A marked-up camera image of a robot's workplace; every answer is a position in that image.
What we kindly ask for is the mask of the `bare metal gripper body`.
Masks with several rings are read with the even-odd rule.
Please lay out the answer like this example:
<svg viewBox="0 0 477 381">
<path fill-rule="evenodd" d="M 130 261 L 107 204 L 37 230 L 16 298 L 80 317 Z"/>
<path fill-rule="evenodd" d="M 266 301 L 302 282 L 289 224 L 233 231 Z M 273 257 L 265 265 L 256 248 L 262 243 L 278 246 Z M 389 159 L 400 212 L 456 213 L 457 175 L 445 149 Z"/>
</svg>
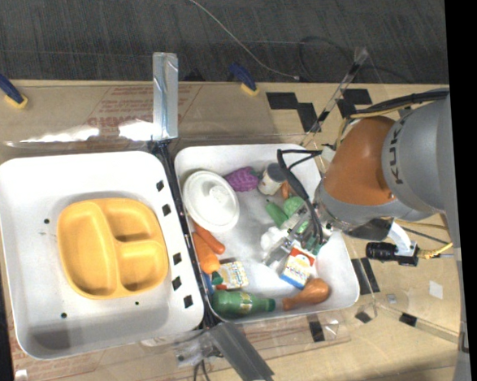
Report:
<svg viewBox="0 0 477 381">
<path fill-rule="evenodd" d="M 317 257 L 331 239 L 332 231 L 319 226 L 305 206 L 299 207 L 284 223 L 287 236 L 299 236 L 303 251 Z"/>
</svg>

